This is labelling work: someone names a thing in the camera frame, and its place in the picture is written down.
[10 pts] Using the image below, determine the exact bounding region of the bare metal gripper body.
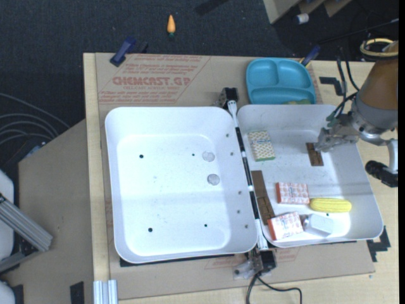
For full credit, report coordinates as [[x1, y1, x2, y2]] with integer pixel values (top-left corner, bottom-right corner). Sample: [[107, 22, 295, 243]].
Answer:
[[318, 114, 397, 151]]

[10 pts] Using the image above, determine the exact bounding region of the brown chocolate bar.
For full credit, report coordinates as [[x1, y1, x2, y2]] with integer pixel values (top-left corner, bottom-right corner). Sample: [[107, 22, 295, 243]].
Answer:
[[305, 142, 325, 167], [256, 196, 276, 226]]

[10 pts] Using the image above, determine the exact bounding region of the white plastic tray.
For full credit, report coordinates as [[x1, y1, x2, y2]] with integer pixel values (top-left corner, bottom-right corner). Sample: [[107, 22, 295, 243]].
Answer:
[[104, 106, 259, 264], [236, 103, 385, 248]]

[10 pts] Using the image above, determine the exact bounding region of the orange and white carton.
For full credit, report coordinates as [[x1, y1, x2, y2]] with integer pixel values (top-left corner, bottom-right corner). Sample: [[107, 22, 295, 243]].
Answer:
[[266, 211, 305, 241], [275, 182, 311, 206]]

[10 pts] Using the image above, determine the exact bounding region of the yellow corn cob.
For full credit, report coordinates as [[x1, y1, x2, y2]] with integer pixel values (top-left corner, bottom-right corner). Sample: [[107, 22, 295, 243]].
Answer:
[[309, 197, 353, 214]]

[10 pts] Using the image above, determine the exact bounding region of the white carton with orange pattern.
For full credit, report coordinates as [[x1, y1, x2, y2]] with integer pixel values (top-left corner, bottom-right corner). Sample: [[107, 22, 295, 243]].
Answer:
[[247, 130, 277, 162]]

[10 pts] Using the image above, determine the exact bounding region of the plain brown flat bar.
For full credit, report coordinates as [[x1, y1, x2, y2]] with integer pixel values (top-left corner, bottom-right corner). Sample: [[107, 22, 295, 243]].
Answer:
[[251, 170, 270, 200]]

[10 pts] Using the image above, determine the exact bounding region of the thin black and white rod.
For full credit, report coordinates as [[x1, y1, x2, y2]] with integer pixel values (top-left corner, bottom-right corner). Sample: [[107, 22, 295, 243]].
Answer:
[[227, 100, 267, 250]]

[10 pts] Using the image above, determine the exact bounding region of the white plastic bottle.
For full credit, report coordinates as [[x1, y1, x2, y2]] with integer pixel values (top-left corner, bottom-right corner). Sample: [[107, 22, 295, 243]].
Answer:
[[299, 213, 335, 238]]

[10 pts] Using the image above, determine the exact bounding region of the blue divided plate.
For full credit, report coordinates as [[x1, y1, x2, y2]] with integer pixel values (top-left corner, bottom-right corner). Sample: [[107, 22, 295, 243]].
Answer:
[[246, 57, 317, 106]]

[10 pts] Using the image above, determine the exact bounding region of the brown cardboard board red print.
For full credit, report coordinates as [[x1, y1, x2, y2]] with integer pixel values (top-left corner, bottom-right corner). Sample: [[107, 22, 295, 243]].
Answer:
[[94, 53, 377, 300]]

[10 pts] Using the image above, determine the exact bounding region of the orange carrot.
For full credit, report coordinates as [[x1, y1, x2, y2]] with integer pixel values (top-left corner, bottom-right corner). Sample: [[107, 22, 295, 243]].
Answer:
[[166, 14, 177, 39]]

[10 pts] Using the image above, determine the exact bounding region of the black cylinder on white bracket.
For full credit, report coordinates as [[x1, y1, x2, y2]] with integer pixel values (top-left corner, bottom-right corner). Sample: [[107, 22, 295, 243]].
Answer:
[[364, 137, 399, 188]]

